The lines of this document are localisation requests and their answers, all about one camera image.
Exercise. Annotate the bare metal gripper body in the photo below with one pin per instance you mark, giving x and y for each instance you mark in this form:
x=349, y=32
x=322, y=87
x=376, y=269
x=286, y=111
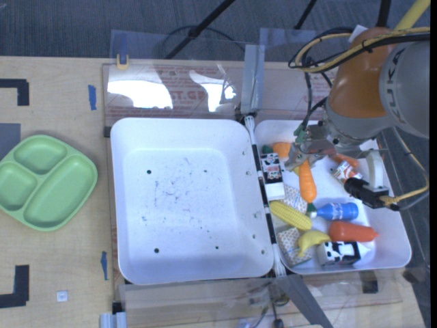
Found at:
x=317, y=141

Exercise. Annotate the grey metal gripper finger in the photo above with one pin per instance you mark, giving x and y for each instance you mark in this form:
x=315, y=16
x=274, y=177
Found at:
x=294, y=158
x=314, y=160

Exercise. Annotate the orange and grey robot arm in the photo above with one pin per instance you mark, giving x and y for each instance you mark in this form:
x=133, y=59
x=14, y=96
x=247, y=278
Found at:
x=362, y=91

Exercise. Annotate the cow print carton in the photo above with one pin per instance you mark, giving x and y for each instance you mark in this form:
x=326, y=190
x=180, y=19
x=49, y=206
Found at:
x=341, y=252
x=272, y=169

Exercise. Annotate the orange and white carton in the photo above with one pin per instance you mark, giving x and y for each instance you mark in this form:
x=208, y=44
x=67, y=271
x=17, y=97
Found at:
x=345, y=172

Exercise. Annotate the orange checked packet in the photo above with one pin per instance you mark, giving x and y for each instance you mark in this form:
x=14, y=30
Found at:
x=288, y=248
x=294, y=198

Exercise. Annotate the blue bottle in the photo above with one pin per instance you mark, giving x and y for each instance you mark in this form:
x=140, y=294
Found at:
x=338, y=211

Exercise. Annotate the yellow corn cob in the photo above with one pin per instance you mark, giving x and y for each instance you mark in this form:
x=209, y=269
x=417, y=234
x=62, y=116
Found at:
x=290, y=215

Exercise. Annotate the brown cardboard board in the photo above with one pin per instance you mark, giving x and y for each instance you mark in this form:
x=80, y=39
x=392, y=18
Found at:
x=283, y=91

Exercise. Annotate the yellow banana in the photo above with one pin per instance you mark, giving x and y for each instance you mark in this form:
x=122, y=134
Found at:
x=312, y=239

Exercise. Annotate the orange sausage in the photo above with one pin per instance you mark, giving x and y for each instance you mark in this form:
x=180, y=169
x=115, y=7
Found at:
x=351, y=232

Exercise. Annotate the white plastic tray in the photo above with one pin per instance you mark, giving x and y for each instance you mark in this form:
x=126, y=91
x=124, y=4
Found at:
x=191, y=200
x=389, y=248

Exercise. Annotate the green divided plate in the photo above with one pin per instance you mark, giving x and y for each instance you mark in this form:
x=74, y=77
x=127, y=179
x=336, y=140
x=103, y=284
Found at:
x=48, y=183

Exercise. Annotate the small white square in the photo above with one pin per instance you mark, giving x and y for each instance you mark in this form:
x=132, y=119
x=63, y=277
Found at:
x=62, y=296

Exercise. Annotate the black cylinder on white bracket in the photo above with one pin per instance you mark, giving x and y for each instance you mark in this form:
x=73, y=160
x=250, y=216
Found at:
x=366, y=191

